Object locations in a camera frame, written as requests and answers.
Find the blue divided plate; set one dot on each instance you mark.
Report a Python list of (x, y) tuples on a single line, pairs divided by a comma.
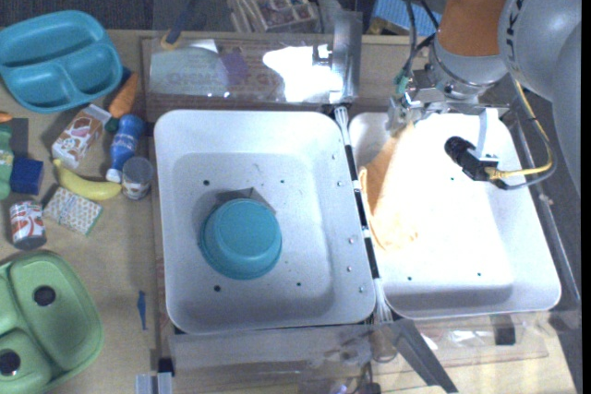
[(55, 60)]

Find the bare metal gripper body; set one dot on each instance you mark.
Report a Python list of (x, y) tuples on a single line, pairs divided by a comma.
[(431, 99)]

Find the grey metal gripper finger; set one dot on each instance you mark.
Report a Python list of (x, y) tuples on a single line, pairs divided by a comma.
[(394, 117), (407, 115)]

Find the grey can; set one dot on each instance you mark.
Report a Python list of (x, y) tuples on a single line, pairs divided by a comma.
[(137, 177)]

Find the yellow banana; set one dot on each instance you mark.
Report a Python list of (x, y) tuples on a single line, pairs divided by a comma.
[(88, 188)]

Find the white patterned packet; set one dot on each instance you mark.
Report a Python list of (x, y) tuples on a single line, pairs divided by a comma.
[(74, 211)]

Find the blue bowl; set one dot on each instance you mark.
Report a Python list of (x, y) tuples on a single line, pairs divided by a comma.
[(242, 240)]

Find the orange carrot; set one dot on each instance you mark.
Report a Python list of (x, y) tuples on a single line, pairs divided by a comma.
[(124, 97)]

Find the black cylinder on white bracket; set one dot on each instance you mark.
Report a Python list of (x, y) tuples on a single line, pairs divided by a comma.
[(466, 157)]

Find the blue bottle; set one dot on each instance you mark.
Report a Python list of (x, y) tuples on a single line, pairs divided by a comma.
[(124, 140)]

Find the green divided plate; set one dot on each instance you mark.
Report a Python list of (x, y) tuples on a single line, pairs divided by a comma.
[(51, 337)]

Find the white plastic tray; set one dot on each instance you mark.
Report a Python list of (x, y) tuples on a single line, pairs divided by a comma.
[(295, 198), (461, 254)]

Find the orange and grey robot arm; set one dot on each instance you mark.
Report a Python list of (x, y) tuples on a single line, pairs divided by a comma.
[(480, 14)]

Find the blue cube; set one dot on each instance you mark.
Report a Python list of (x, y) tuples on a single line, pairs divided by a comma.
[(27, 176)]

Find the white and brown carton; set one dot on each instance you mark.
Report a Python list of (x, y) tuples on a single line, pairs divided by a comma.
[(78, 138)]

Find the black round disc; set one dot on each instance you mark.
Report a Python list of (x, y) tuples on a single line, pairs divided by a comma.
[(9, 363), (44, 295)]

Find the orange divided plate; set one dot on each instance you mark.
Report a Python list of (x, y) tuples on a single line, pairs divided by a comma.
[(388, 198)]

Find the red and white can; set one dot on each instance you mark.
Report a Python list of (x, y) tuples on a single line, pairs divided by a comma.
[(27, 226)]

